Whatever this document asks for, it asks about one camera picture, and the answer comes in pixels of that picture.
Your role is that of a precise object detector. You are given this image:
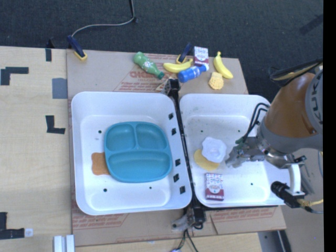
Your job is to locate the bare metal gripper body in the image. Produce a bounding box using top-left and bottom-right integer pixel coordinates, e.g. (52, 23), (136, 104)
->
(234, 136), (292, 170)

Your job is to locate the white fried egg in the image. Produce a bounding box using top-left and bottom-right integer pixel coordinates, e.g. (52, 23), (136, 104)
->
(201, 136), (227, 164)

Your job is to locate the red and white carton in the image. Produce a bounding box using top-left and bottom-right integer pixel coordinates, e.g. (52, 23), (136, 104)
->
(193, 46), (209, 67)
(204, 172), (225, 202)

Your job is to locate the white plastic tray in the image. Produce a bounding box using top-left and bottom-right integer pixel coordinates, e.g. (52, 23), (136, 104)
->
(179, 93), (290, 208)
(70, 91), (193, 216)

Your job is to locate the thin black and white rod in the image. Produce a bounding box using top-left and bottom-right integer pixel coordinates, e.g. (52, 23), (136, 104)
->
(170, 89), (200, 211)

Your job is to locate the yellow corn cob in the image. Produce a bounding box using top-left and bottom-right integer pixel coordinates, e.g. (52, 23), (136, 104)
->
(208, 71), (225, 91)

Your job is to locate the yellow banana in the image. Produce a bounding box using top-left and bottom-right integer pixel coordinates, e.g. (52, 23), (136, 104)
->
(162, 58), (194, 74)
(213, 51), (234, 80)

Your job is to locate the blue bottle white cap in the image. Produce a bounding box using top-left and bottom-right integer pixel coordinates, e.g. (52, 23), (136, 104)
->
(177, 62), (210, 83)

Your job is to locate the blue divided plate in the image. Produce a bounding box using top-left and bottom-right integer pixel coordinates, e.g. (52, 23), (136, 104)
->
(103, 121), (173, 184)

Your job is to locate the green bottle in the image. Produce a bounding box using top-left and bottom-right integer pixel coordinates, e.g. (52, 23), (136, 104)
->
(132, 51), (165, 80)

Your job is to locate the orange toast slice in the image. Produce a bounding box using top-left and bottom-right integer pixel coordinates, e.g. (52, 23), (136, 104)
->
(91, 152), (111, 176)

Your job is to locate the brown cardboard board red print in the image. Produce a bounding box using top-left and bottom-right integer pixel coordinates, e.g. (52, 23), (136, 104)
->
(66, 48), (287, 247)

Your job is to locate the black cylinder on white bracket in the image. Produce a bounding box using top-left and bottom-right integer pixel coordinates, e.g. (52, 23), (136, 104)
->
(270, 155), (307, 209)

